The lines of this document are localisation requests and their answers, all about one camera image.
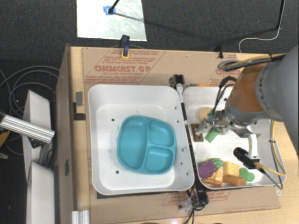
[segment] white tray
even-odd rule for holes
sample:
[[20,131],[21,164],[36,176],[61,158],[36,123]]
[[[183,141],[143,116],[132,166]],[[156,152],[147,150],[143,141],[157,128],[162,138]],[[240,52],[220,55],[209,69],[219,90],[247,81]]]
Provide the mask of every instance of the white tray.
[[[227,88],[225,94],[217,106],[217,110],[224,109],[224,98],[228,98],[232,88]],[[233,131],[229,131],[226,135],[218,135],[212,143],[209,143],[206,139],[204,142],[194,142],[193,135],[191,132],[190,124],[199,124],[199,110],[202,107],[213,108],[215,99],[217,96],[218,87],[188,87],[183,93],[183,99],[185,102],[185,108],[187,112],[187,119],[190,128],[190,135],[192,139],[192,145],[194,149],[194,156],[198,162],[204,161],[206,158],[221,158],[223,161],[230,161],[231,163],[238,164],[240,168],[243,168],[243,164],[237,160],[234,156],[233,151],[236,147],[241,147],[248,151],[249,142],[246,138],[240,138]],[[261,134],[257,138],[258,154],[260,162],[275,169],[275,164],[271,155],[271,147],[269,143],[270,138],[270,122],[269,120],[260,120],[256,125],[250,126],[253,133]],[[283,164],[278,147],[276,146],[278,157]],[[249,182],[246,186],[237,187],[231,184],[224,183],[222,187],[212,187],[208,184],[204,184],[209,189],[232,189],[232,188],[243,188],[243,187],[255,187],[273,185],[272,181],[256,169],[251,169],[249,172],[254,173],[255,179],[253,182]],[[268,172],[269,175],[279,183],[278,176]]]
[[[168,86],[106,85],[88,93],[92,176],[104,195],[181,191],[194,183],[194,172],[178,93]],[[173,167],[165,174],[131,171],[117,159],[117,138],[125,118],[143,115],[174,129],[177,147]]]

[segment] black floor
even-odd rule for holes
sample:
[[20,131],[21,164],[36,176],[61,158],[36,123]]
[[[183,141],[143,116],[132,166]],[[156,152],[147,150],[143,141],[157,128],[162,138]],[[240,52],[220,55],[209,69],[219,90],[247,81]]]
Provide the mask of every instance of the black floor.
[[[238,52],[239,41],[248,36],[273,38],[281,0],[142,0],[147,42],[133,44],[149,49],[183,49]],[[288,52],[298,44],[299,0],[286,0],[282,26],[273,41],[245,41],[249,53]],[[0,70],[6,77],[31,66],[59,68],[66,43],[111,47],[116,40],[83,39],[76,36],[76,0],[0,0]],[[11,87],[20,76],[9,80]],[[28,75],[24,82],[55,88],[48,74]],[[26,89],[52,99],[41,86],[24,86],[16,92],[22,107]],[[9,112],[6,85],[0,86],[0,109]],[[20,140],[9,143],[21,153]],[[26,180],[23,159],[6,147],[0,153],[0,223],[26,222]]]

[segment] blue divided plate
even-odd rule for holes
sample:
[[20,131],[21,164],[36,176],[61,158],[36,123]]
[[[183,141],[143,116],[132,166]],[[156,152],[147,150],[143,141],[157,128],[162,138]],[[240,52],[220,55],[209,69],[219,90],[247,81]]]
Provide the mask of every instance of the blue divided plate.
[[122,166],[163,174],[173,166],[175,155],[176,137],[169,124],[137,115],[123,121],[117,140],[117,158]]

